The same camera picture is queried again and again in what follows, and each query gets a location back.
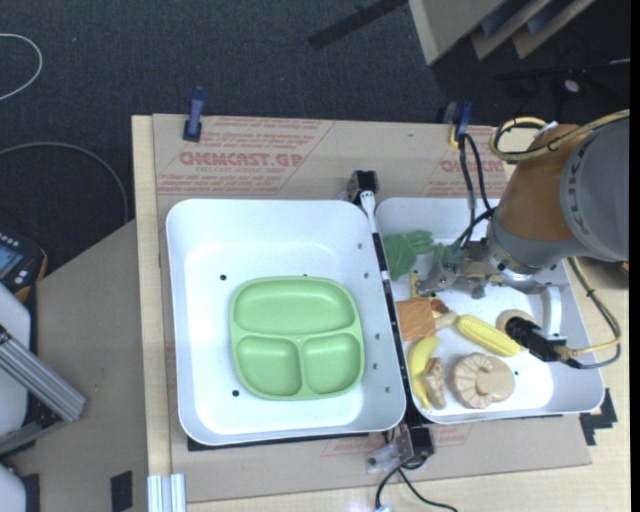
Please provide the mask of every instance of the divided green plate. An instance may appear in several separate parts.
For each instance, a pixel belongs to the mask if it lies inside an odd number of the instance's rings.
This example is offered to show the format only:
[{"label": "divided green plate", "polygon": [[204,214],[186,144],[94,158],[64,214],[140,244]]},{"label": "divided green plate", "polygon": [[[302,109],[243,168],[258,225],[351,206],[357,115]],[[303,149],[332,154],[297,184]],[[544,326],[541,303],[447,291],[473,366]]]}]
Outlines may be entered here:
[{"label": "divided green plate", "polygon": [[336,396],[362,378],[360,316],[346,288],[330,279],[247,281],[231,299],[230,329],[240,379],[263,398]]}]

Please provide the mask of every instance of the yellow corn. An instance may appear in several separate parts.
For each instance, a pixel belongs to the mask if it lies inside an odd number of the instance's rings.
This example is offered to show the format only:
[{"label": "yellow corn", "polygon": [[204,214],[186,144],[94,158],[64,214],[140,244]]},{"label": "yellow corn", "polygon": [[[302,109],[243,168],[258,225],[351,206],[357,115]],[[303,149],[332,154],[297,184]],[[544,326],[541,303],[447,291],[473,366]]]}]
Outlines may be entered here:
[{"label": "yellow corn", "polygon": [[465,337],[494,354],[510,357],[520,352],[515,340],[475,316],[460,315],[456,326]]}]

